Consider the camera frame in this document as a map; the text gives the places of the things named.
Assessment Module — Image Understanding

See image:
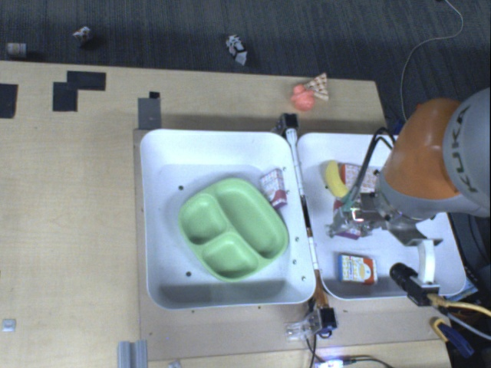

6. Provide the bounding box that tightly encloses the red and white carton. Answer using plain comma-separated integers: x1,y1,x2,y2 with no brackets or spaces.
259,167,289,211

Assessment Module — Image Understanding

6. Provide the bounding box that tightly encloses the toy pizza slice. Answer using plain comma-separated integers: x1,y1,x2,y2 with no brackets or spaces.
304,72,330,103

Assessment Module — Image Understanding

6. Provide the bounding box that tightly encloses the small pale can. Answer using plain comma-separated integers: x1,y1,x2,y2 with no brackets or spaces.
5,41,28,58

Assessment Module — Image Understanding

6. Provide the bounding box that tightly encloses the thin black and white rod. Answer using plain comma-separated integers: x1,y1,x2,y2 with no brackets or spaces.
284,127,320,272

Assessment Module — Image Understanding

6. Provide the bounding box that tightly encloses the purple and white packet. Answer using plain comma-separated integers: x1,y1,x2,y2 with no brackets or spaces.
337,225,362,242

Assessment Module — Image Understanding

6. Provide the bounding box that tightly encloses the green divided plate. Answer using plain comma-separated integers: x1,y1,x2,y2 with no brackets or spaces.
177,177,290,283

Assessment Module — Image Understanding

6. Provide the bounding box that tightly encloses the black cylinder on white bracket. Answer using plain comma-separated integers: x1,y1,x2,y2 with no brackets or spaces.
389,237,443,307

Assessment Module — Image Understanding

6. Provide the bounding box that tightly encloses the white plastic tray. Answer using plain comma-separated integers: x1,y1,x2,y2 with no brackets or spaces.
296,132,468,301
139,128,317,311

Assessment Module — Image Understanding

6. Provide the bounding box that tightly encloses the black and white carton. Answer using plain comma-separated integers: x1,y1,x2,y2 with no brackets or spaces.
225,34,249,67

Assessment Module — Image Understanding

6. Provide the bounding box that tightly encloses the yellow banana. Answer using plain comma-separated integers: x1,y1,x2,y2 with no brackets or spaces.
325,159,351,199

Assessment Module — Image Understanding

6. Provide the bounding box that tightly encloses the black block with thin wires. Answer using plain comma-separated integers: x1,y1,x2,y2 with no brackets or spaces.
318,307,339,332
280,113,300,132

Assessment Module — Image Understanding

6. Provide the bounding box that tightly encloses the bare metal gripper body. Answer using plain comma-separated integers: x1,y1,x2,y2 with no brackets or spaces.
334,192,427,246

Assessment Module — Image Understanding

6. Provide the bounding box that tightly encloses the orange blue and white carton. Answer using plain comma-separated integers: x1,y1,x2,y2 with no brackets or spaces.
337,253,378,286

